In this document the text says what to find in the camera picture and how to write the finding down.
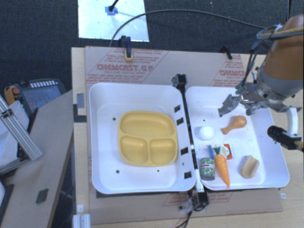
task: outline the white ball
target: white ball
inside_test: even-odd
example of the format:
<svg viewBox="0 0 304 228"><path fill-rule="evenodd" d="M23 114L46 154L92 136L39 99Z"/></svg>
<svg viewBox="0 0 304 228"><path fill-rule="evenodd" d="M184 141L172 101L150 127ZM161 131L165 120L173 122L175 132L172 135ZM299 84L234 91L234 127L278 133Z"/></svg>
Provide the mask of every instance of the white ball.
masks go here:
<svg viewBox="0 0 304 228"><path fill-rule="evenodd" d="M210 126L201 127L199 130L199 136L202 140L209 140L214 137L214 128Z"/></svg>

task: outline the dark floor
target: dark floor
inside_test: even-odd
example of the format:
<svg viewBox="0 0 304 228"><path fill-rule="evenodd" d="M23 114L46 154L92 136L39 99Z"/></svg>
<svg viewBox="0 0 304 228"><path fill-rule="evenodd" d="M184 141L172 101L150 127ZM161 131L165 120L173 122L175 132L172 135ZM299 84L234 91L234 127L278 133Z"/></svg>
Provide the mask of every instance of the dark floor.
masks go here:
<svg viewBox="0 0 304 228"><path fill-rule="evenodd" d="M215 13L262 27L286 21L287 0L144 0L146 11L191 9ZM292 0L291 16L304 12ZM78 38L77 0L0 0L0 92L21 79L58 78L71 86L71 48L108 46L109 40ZM189 12L147 17L150 42L136 48L248 53L260 30L226 19ZM53 227L70 227L73 194L69 163Z"/></svg>

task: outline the orange carrot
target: orange carrot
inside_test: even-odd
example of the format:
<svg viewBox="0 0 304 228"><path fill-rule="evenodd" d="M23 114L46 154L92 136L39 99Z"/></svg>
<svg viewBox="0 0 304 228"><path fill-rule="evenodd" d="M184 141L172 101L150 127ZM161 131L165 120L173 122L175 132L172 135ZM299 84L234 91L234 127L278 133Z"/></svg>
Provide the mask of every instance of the orange carrot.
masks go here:
<svg viewBox="0 0 304 228"><path fill-rule="evenodd" d="M230 186L229 172L227 167L226 158L220 154L220 147L214 148L215 153L217 154L214 158L215 165L218 168L220 175L222 176L223 181L227 186Z"/></svg>

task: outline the can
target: can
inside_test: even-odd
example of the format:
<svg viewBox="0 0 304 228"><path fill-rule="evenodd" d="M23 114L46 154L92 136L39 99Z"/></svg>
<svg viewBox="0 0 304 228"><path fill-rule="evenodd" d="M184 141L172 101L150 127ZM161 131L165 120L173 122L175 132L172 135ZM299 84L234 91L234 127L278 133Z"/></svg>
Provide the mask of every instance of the can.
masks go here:
<svg viewBox="0 0 304 228"><path fill-rule="evenodd" d="M200 178L205 181L212 181L215 179L214 159L203 158L200 160L199 174Z"/></svg>

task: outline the wooden table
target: wooden table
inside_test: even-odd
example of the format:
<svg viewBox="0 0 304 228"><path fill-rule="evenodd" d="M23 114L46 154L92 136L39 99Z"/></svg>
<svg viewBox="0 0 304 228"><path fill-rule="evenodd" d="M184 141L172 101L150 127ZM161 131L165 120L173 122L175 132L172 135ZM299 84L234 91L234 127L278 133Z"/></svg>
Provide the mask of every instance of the wooden table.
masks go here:
<svg viewBox="0 0 304 228"><path fill-rule="evenodd" d="M248 55L241 55L243 65L247 65ZM265 56L256 58L256 65L261 65ZM77 104L77 94L85 92L85 50L84 48L72 49L72 68L73 68L73 104ZM303 106L303 90L295 98L287 99L286 105ZM79 115L86 115L86 106L78 108ZM287 117L285 114L278 114L272 111L275 125L287 129ZM299 116L299 134L303 136L303 110ZM87 138L83 133L86 132L85 123L74 124L75 136L75 156L76 156L76 204L84 205L83 212L89 213L88 198L88 160L87 160ZM283 148L285 160L290 172L289 184L280 190L286 195L282 199L283 212L242 214L218 217L191 218L189 228L208 227L301 227L304 224L304 166L303 153L300 151L288 151ZM155 228L155 227L175 227L183 219L155 220L144 222L129 222L115 224L92 225L94 228Z"/></svg>

